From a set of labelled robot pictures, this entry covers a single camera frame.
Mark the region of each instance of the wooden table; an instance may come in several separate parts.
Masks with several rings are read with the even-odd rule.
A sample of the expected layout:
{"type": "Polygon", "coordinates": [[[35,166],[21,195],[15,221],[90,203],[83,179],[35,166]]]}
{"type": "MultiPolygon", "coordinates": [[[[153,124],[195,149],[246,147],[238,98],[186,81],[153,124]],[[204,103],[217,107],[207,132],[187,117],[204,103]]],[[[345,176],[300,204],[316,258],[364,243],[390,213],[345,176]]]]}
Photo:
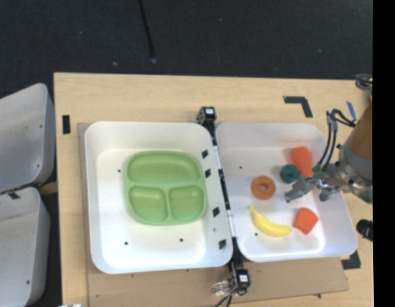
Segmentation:
{"type": "MultiPolygon", "coordinates": [[[[214,306],[219,301],[209,297],[209,293],[206,297],[207,288],[202,286],[220,280],[216,269],[117,278],[106,277],[94,268],[85,245],[79,124],[118,120],[191,122],[200,107],[214,106],[218,123],[310,123],[326,136],[325,112],[338,108],[346,113],[346,101],[353,104],[357,117],[368,105],[367,95],[355,87],[354,81],[54,74],[63,304],[186,307],[214,306]],[[285,103],[284,96],[305,97],[313,117],[306,117],[301,104],[285,103]],[[133,290],[130,301],[128,290],[133,290]]],[[[350,131],[340,126],[337,142],[343,143],[350,131]]],[[[346,194],[345,200],[354,224],[360,219],[372,219],[371,205],[351,194],[346,194]]],[[[248,263],[245,265],[254,273],[257,284],[249,288],[247,295],[233,299],[233,304],[373,306],[373,243],[357,236],[360,269],[343,271],[340,258],[266,263],[269,265],[248,263]]]]}

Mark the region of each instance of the black wire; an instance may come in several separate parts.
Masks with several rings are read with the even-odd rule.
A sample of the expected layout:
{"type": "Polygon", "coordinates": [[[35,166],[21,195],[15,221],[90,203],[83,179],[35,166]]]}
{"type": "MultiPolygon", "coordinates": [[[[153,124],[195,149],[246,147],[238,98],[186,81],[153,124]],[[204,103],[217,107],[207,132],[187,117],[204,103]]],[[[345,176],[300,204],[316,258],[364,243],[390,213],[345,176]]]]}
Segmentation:
{"type": "Polygon", "coordinates": [[[325,170],[325,168],[327,168],[328,164],[330,163],[332,154],[334,153],[334,149],[335,149],[335,147],[336,147],[336,141],[337,141],[337,131],[335,130],[335,131],[334,131],[333,138],[332,138],[332,144],[331,144],[330,154],[329,154],[328,159],[327,159],[327,161],[325,162],[325,165],[324,165],[324,167],[322,168],[322,170],[325,170]]]}
{"type": "Polygon", "coordinates": [[[332,120],[336,120],[336,121],[338,121],[338,122],[340,122],[340,123],[342,123],[342,124],[345,124],[345,125],[348,125],[348,126],[351,126],[351,127],[354,127],[354,126],[355,126],[354,121],[349,120],[349,119],[343,114],[343,112],[340,111],[339,109],[333,109],[332,112],[331,112],[331,116],[330,116],[330,117],[331,117],[332,120]],[[336,117],[335,117],[335,114],[338,114],[339,117],[341,117],[345,122],[343,122],[343,121],[339,120],[338,118],[336,118],[336,117]]]}
{"type": "Polygon", "coordinates": [[[370,78],[372,78],[372,74],[357,74],[355,75],[355,85],[362,90],[370,90],[373,85],[370,78]]]}
{"type": "Polygon", "coordinates": [[[137,0],[137,2],[138,2],[138,6],[139,6],[139,11],[141,12],[142,22],[144,24],[146,39],[148,41],[150,61],[153,63],[156,63],[157,57],[155,54],[155,48],[153,47],[152,35],[151,35],[151,31],[149,29],[149,22],[146,17],[146,12],[145,12],[145,8],[144,8],[143,0],[137,0]]]}
{"type": "Polygon", "coordinates": [[[231,298],[232,298],[232,297],[233,297],[233,293],[230,293],[230,294],[227,295],[225,298],[223,298],[222,300],[220,300],[220,301],[217,303],[217,305],[216,305],[215,307],[219,307],[222,303],[225,302],[225,300],[226,300],[227,298],[229,298],[229,301],[228,301],[228,304],[226,305],[226,307],[230,306],[231,298]]]}
{"type": "Polygon", "coordinates": [[[324,151],[323,157],[321,157],[321,159],[320,159],[320,164],[323,163],[323,161],[324,161],[324,159],[325,159],[325,156],[327,155],[328,149],[330,148],[331,136],[332,136],[332,131],[331,131],[331,129],[332,129],[332,125],[331,125],[331,123],[329,123],[329,124],[328,124],[328,140],[327,140],[327,145],[325,146],[325,151],[324,151]]]}
{"type": "Polygon", "coordinates": [[[245,295],[247,293],[247,289],[246,288],[242,288],[240,289],[240,291],[238,292],[238,296],[241,297],[242,295],[245,295]]]}

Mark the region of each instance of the green plate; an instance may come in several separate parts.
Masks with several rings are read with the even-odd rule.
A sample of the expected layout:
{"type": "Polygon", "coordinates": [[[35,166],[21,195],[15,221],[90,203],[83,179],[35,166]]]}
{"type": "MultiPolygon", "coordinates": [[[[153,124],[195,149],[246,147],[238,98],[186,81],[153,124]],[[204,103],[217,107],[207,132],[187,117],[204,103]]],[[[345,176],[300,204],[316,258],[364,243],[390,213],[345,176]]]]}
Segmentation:
{"type": "Polygon", "coordinates": [[[206,210],[202,168],[184,152],[134,154],[125,166],[125,190],[131,213],[146,224],[191,223],[206,210]]]}

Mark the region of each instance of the plastic bin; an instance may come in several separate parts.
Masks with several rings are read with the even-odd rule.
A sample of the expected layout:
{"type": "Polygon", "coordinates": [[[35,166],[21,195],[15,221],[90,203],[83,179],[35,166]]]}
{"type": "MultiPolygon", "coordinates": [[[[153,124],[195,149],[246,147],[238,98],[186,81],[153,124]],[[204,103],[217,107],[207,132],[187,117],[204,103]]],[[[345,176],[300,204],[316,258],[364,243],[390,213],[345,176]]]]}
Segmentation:
{"type": "Polygon", "coordinates": [[[0,99],[0,193],[45,182],[54,169],[55,138],[46,85],[0,99]]]}
{"type": "Polygon", "coordinates": [[[325,149],[325,140],[314,126],[304,123],[223,123],[217,127],[217,141],[228,187],[238,247],[253,262],[271,262],[328,256],[347,256],[357,248],[357,237],[342,193],[321,202],[317,188],[287,203],[284,192],[291,184],[281,180],[280,171],[290,164],[290,150],[308,147],[313,164],[325,149]],[[258,175],[271,177],[276,186],[271,199],[259,200],[251,193],[258,175]],[[289,236],[275,238],[260,232],[251,220],[249,206],[279,224],[292,226],[300,207],[320,218],[304,235],[293,229],[289,236]]]}
{"type": "Polygon", "coordinates": [[[90,251],[103,272],[218,267],[233,245],[212,139],[195,123],[98,122],[84,135],[90,251]],[[132,214],[124,172],[131,156],[150,151],[183,152],[201,166],[206,210],[187,224],[151,225],[132,214]]]}
{"type": "Polygon", "coordinates": [[[45,289],[50,216],[37,189],[0,195],[0,307],[27,306],[45,289]]]}

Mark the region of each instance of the dark floor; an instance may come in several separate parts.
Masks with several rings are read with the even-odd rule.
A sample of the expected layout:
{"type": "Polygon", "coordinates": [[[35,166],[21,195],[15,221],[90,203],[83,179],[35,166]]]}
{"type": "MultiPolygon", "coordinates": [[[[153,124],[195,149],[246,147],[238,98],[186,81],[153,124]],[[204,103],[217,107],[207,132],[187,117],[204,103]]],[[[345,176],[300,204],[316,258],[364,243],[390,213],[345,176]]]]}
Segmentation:
{"type": "MultiPolygon", "coordinates": [[[[0,98],[54,72],[352,79],[373,0],[0,0],[0,98]]],[[[47,289],[60,301],[57,196],[47,289]]]]}

